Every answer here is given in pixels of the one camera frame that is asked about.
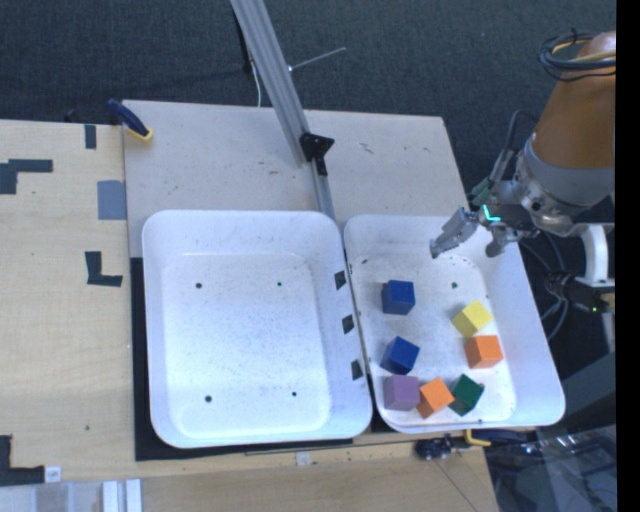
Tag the black block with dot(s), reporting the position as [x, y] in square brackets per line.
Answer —
[432, 447]

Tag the green cube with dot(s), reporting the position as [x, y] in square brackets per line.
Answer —
[467, 394]

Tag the orange cube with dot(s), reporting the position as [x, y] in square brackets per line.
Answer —
[483, 351]
[435, 397]

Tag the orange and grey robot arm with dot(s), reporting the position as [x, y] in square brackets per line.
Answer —
[580, 125]

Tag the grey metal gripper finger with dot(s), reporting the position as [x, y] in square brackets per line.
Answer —
[500, 242]
[456, 231]

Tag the purple cube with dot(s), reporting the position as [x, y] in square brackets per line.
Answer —
[401, 393]

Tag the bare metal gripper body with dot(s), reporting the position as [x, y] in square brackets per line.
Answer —
[547, 212]

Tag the yellow cube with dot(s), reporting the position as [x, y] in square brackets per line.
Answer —
[472, 318]

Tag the black cylinder on white bracket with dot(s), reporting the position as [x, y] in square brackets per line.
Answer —
[595, 250]

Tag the pale wood board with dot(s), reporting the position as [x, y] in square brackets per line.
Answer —
[225, 165]

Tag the white plastic tray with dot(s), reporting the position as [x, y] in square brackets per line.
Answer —
[435, 345]
[240, 340]

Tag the blue cube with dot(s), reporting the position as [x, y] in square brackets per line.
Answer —
[400, 355]
[398, 297]

